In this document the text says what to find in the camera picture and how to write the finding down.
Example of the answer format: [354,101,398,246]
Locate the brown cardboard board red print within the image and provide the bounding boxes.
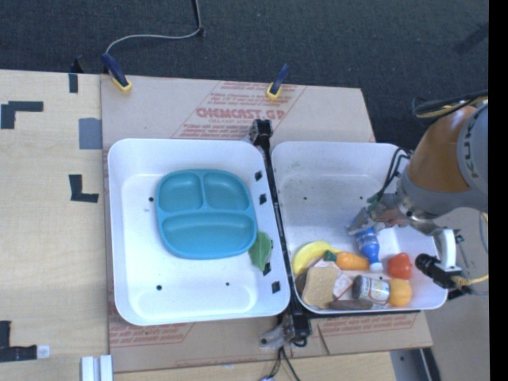
[99,73,434,373]

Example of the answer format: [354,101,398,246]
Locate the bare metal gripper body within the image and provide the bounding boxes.
[371,193,440,236]

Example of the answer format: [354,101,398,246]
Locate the small jar with dark lid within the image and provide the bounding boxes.
[351,274,391,306]

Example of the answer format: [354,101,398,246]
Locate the thin black rod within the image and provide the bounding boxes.
[260,135,305,325]

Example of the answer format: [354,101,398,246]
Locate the white and red pizza slice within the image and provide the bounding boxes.
[331,271,354,299]

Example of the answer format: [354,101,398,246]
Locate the yellow banana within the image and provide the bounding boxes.
[291,240,343,276]

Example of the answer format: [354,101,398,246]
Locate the blue divided plate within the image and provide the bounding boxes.
[155,168,259,260]

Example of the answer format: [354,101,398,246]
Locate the blue and white bottle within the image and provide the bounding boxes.
[353,227,384,273]

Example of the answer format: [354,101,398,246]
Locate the orange carrot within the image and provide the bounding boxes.
[322,249,371,271]

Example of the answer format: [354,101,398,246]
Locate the flat brown biscuit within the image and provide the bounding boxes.
[328,298,374,311]

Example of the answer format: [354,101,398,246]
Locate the tan bread slice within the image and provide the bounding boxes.
[301,266,339,310]

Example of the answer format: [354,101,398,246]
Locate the red bell pepper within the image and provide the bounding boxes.
[387,252,413,281]

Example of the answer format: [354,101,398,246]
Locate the white plastic tray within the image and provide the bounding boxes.
[106,137,291,327]
[271,140,450,315]

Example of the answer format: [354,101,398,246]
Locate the orange bell pepper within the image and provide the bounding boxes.
[387,277,413,308]

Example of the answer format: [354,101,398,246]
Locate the green lettuce leaf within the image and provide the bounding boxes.
[248,230,275,273]

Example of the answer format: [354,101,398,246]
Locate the black cylinder on white bracket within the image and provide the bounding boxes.
[414,228,464,290]

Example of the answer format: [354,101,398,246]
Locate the black block with thin wires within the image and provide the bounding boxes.
[248,118,275,147]
[259,310,313,351]

